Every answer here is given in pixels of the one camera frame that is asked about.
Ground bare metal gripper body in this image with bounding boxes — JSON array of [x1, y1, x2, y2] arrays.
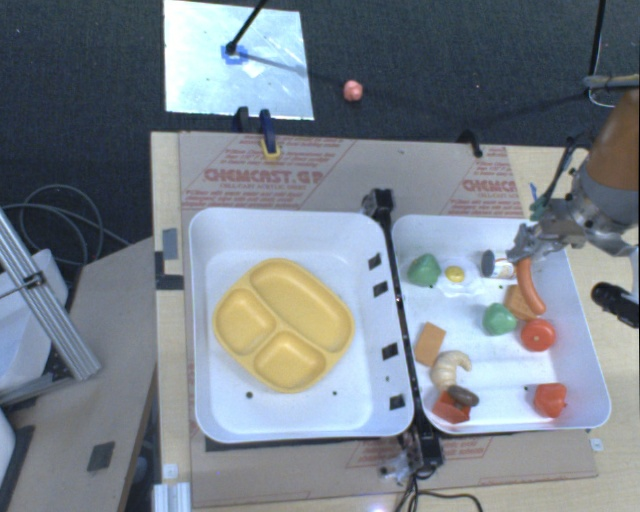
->
[[535, 198, 637, 258]]

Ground orange sausage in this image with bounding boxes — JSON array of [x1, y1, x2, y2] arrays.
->
[[515, 256, 548, 317]]

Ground small can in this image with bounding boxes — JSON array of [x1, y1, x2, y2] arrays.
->
[[480, 249, 517, 281]]

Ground orange toy wedge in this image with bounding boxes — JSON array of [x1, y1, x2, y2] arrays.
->
[[503, 284, 539, 322]]

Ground toy fried egg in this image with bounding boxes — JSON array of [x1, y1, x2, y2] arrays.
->
[[438, 258, 485, 299]]

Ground green toy pepper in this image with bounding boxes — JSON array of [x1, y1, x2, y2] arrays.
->
[[481, 301, 519, 337], [405, 252, 444, 289]]

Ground orange toy tomato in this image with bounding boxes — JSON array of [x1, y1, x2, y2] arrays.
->
[[520, 318, 557, 353]]

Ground brown cardboard board red print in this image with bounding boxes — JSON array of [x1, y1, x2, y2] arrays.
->
[[177, 131, 599, 509]]

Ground white plastic tray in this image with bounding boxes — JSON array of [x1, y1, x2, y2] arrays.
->
[[188, 206, 416, 445], [390, 214, 613, 435]]

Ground orange cheese slice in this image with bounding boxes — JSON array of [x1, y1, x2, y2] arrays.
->
[[413, 321, 447, 368]]

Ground thin black rod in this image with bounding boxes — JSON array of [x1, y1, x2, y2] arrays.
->
[[378, 208, 434, 454]]

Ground beige toy croissant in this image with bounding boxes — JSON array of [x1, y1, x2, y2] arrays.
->
[[429, 349, 473, 393]]

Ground red-orange toy pepper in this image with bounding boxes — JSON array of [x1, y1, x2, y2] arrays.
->
[[532, 382, 569, 419]]

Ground brown toy mushroom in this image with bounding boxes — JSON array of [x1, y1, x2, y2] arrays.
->
[[446, 384, 481, 408]]

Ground red-orange toy box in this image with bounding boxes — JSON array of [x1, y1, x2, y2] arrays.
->
[[431, 390, 473, 426]]

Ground yellow divided plate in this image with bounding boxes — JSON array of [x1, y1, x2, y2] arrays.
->
[[212, 257, 357, 394]]

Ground black cylinder on white bracket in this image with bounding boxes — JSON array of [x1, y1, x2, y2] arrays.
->
[[591, 245, 640, 330]]

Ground black block with wires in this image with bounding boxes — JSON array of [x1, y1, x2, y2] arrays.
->
[[361, 188, 397, 219], [398, 428, 445, 482]]

